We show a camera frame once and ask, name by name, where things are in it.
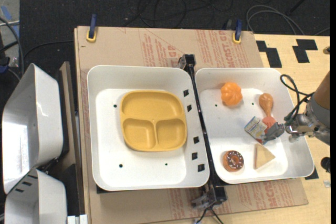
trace toy food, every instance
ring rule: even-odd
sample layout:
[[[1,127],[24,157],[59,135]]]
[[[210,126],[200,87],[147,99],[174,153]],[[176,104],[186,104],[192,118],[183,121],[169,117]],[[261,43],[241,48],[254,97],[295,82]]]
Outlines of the toy food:
[[[220,89],[222,101],[226,105],[237,105],[242,99],[242,89],[234,82],[225,83]]]
[[[271,151],[259,143],[255,145],[254,169],[258,169],[273,160],[275,156]]]
[[[273,124],[275,124],[277,121],[271,116],[271,111],[273,107],[273,97],[269,93],[263,93],[259,97],[259,105],[264,110],[266,117],[263,118],[263,121],[267,128],[265,130],[265,133],[267,133],[268,129],[272,127]]]
[[[227,151],[223,156],[223,165],[229,172],[236,172],[244,166],[244,158],[237,151]]]

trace toy orange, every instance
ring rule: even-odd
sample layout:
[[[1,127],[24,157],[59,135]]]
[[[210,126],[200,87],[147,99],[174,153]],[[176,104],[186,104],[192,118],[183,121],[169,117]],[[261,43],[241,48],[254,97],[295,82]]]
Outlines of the toy orange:
[[[220,89],[222,101],[226,105],[237,105],[242,99],[242,89],[234,82],[225,83]]]

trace donut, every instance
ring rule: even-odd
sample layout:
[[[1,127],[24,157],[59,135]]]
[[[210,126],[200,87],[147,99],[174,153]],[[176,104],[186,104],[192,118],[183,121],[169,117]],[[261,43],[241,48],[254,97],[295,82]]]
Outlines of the donut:
[[[223,165],[229,172],[237,172],[244,166],[244,158],[237,151],[227,151],[223,156]]]

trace cardboard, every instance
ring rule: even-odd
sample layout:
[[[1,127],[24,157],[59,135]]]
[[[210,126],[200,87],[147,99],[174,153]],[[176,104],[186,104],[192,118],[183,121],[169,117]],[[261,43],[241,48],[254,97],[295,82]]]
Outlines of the cardboard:
[[[232,31],[98,27],[97,40],[86,41],[89,27],[75,29],[82,172],[89,223],[140,224],[198,218],[191,201],[201,190],[135,190],[97,194],[92,176],[86,77],[96,65],[176,67],[183,54],[194,54],[196,69],[204,67],[262,67],[254,36],[242,32],[241,44]],[[229,214],[307,204],[300,179],[226,186],[228,201],[216,208]]]

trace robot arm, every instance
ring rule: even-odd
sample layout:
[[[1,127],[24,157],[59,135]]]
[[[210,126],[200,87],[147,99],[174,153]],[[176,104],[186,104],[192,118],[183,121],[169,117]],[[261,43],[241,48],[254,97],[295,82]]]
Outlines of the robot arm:
[[[305,112],[288,119],[285,126],[291,142],[308,135],[330,145],[330,72],[307,102]]]

